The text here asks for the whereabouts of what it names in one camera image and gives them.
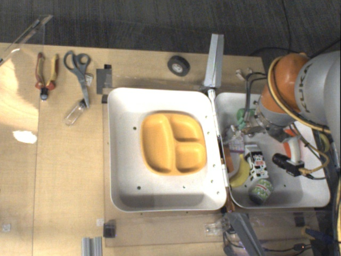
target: pliers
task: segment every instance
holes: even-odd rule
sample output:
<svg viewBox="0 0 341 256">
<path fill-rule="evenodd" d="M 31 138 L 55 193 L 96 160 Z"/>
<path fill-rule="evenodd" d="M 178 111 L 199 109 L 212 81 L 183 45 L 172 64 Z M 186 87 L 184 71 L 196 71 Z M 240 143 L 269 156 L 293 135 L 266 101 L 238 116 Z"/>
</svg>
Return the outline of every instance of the pliers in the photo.
<svg viewBox="0 0 341 256">
<path fill-rule="evenodd" d="M 52 59 L 52 69 L 51 69 L 51 77 L 48 80 L 47 84 L 44 83 L 43 77 L 43 63 L 44 63 L 44 55 L 39 52 L 36 66 L 36 79 L 37 83 L 35 87 L 40 90 L 40 98 L 42 100 L 46 100 L 48 96 L 48 91 L 53 90 L 55 88 L 55 80 L 57 79 L 58 74 L 58 61 L 59 57 L 56 54 Z"/>
</svg>

